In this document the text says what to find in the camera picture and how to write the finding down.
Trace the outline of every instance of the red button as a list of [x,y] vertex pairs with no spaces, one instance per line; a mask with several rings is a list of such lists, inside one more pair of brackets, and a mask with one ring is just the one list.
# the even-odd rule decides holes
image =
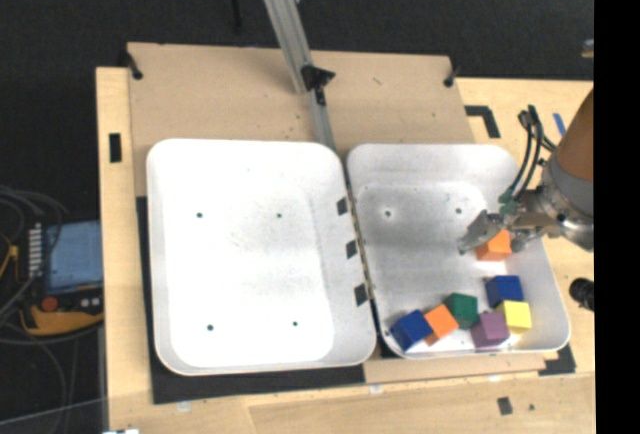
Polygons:
[[58,299],[55,297],[45,297],[40,303],[42,311],[53,312],[58,309]]

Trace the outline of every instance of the robotic hand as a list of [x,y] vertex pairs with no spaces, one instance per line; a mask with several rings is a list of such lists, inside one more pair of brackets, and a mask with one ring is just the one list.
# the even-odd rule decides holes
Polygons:
[[[593,44],[583,55],[593,56]],[[545,234],[564,236],[586,251],[593,251],[593,89],[576,113],[569,129],[556,147],[545,135],[535,108],[519,115],[529,137],[526,156],[513,184],[500,196],[498,213],[480,212],[458,240],[461,254],[492,239],[503,229],[514,235],[511,249],[525,248],[527,242]],[[540,184],[527,187],[539,163],[541,148],[551,151],[544,164]],[[533,162],[522,180],[533,149]]]

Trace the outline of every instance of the yellow block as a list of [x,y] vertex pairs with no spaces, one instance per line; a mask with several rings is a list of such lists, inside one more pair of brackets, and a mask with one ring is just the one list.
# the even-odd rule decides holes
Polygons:
[[531,329],[531,309],[525,301],[502,301],[496,311],[504,313],[511,334],[523,334]]

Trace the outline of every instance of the green block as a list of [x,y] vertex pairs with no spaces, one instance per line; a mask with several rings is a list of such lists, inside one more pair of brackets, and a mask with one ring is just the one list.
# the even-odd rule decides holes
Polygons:
[[443,302],[460,325],[460,329],[471,329],[471,326],[478,322],[477,297],[453,293]]

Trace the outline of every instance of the orange block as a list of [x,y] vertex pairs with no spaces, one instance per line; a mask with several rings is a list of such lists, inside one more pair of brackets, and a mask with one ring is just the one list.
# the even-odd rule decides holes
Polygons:
[[480,247],[476,247],[476,257],[485,262],[500,262],[511,254],[511,236],[502,230]]
[[450,332],[458,329],[459,325],[454,316],[444,304],[424,314],[425,320],[433,329],[433,333],[425,338],[428,345],[433,345]]

